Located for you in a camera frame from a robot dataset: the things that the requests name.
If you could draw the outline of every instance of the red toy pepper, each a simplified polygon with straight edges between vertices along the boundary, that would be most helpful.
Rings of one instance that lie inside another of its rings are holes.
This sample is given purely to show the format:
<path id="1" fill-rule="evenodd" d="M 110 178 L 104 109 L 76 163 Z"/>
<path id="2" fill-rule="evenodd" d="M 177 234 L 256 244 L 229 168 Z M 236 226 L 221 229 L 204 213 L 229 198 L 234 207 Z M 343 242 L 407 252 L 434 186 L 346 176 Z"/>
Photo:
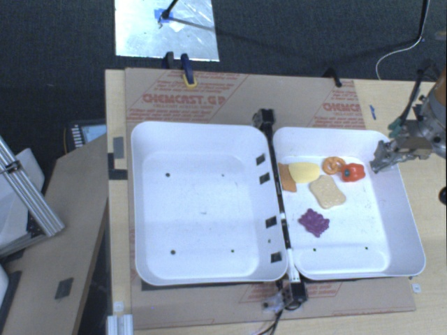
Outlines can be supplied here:
<path id="1" fill-rule="evenodd" d="M 343 181 L 357 181 L 365 177 L 365 168 L 361 164 L 346 164 L 342 166 Z"/>

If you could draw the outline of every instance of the blue tape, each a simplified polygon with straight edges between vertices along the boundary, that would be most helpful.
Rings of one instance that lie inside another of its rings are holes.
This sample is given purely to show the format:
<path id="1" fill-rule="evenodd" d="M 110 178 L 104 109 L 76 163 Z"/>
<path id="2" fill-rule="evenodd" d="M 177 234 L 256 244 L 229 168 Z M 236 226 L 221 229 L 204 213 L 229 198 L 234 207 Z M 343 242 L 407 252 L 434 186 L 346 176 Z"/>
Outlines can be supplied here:
<path id="1" fill-rule="evenodd" d="M 372 118 L 376 120 L 376 113 L 374 112 L 375 111 L 374 107 L 372 105 L 369 105 L 369 108 L 371 110 Z"/>
<path id="2" fill-rule="evenodd" d="M 161 14 L 163 13 L 164 10 L 165 10 L 164 8 L 157 8 L 157 9 L 154 10 L 154 16 L 155 16 L 157 21 L 159 21 L 159 18 L 160 18 Z M 173 18 L 174 18 L 174 14 L 171 11 L 169 13 L 169 19 L 173 19 Z M 160 20 L 160 22 L 163 22 L 163 23 L 168 23 L 169 21 L 170 20 L 166 20 L 166 19 L 161 19 Z"/>

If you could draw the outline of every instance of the cardboard sheet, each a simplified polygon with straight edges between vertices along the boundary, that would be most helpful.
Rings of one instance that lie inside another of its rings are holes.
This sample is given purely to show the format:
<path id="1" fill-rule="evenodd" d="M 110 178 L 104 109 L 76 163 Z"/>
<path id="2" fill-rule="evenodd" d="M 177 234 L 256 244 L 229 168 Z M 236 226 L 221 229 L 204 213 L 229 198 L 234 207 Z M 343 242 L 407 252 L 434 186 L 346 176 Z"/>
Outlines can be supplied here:
<path id="1" fill-rule="evenodd" d="M 213 124 L 250 124 L 261 108 L 275 110 L 274 129 L 282 126 L 364 129 L 353 81 L 337 88 L 325 78 L 294 78 L 195 72 L 198 86 L 187 89 L 177 70 L 126 69 L 128 170 L 132 170 L 129 135 L 146 120 Z M 129 172 L 132 314 L 135 329 L 181 327 L 271 320 L 263 300 L 274 283 L 155 288 L 135 270 L 132 175 Z M 413 311 L 407 278 L 307 284 L 309 300 L 284 318 L 316 318 Z"/>

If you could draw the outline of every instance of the toy pretzel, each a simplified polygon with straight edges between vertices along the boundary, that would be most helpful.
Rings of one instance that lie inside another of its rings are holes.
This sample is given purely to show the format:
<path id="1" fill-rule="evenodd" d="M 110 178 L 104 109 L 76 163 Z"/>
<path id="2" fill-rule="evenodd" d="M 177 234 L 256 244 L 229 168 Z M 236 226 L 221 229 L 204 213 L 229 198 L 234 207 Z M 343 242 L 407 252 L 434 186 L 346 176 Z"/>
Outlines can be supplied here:
<path id="1" fill-rule="evenodd" d="M 328 175 L 333 175 L 341 171 L 344 165 L 346 165 L 346 163 L 342 158 L 339 158 L 338 156 L 331 156 L 324 159 L 323 171 Z"/>

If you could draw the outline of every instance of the metal pole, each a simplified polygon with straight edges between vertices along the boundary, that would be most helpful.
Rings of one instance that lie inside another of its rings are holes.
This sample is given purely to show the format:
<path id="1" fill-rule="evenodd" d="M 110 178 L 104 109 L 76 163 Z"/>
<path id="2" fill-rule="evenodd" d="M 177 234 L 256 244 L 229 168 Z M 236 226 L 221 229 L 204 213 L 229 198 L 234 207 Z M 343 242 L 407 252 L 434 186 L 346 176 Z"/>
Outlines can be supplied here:
<path id="1" fill-rule="evenodd" d="M 429 5 L 430 5 L 430 0 L 423 0 L 423 2 L 422 2 L 422 11 L 420 13 L 418 37 L 416 38 L 416 40 L 421 38 L 422 34 L 424 33 L 425 19 L 427 18 Z"/>
<path id="2" fill-rule="evenodd" d="M 175 4 L 178 1 L 179 0 L 173 0 L 173 2 L 170 3 L 169 7 L 161 13 L 159 22 L 161 21 L 161 19 L 167 20 L 169 18 L 170 11 L 174 8 Z"/>

